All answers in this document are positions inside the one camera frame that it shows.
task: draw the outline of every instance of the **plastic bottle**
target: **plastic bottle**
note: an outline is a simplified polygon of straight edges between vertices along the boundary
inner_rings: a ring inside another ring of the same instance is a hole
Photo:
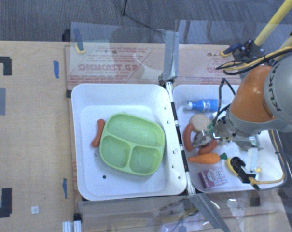
[[[188,110],[198,110],[200,112],[213,112],[218,109],[218,100],[199,100],[196,102],[188,101],[186,104],[186,109]]]

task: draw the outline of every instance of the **carrot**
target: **carrot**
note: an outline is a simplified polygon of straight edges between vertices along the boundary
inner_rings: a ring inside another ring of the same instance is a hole
[[[194,126],[192,124],[188,124],[183,132],[183,144],[187,151],[193,150],[193,146],[191,142],[191,133],[193,129],[194,129]]]
[[[96,135],[96,137],[93,139],[93,141],[91,143],[92,147],[98,147],[99,146],[99,142],[101,141],[101,136],[102,136],[102,133],[103,133],[104,126],[105,126],[105,120],[100,118],[97,121],[97,135]]]
[[[217,153],[210,152],[210,153],[206,153],[203,155],[189,157],[188,161],[194,162],[194,163],[215,164],[215,163],[219,162],[220,159],[227,159],[226,153],[219,155]]]
[[[206,147],[203,147],[203,148],[199,149],[198,154],[199,155],[204,155],[204,154],[210,153],[212,150],[214,150],[214,148],[217,145],[218,145],[218,142],[216,140],[212,139],[210,141],[210,143]]]

